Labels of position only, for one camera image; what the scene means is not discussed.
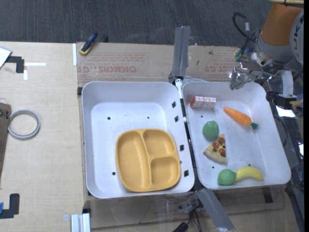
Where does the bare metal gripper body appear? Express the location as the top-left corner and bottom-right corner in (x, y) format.
(238, 51), (279, 80)

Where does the orange carrot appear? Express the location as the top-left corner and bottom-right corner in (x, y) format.
(223, 106), (259, 131)

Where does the orange and white carton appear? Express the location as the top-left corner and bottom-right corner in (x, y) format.
(190, 96), (217, 110)

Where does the green ball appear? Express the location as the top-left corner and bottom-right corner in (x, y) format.
(217, 169), (237, 186)
(202, 120), (220, 139)

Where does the white plastic tray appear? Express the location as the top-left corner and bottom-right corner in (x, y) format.
(81, 81), (196, 200)
(181, 81), (292, 191)

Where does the pizza slice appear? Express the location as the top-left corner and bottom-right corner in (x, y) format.
(203, 133), (228, 165)

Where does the yellow banana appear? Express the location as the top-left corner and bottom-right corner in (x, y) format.
(234, 166), (265, 182)

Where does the brown cardboard board red print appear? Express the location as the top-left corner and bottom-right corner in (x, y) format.
(76, 42), (293, 229)

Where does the yellow divided plate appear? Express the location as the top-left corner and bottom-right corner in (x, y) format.
(115, 128), (182, 193)

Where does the white paper sheet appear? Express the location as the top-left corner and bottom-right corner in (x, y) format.
(0, 46), (13, 69)

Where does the brown cardboard piece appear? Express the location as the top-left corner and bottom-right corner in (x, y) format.
(0, 102), (12, 187)

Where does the black cylinder on white bracket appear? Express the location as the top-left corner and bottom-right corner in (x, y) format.
(265, 70), (298, 109)

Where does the grey tape ring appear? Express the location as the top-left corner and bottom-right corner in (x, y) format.
(7, 109), (41, 140)

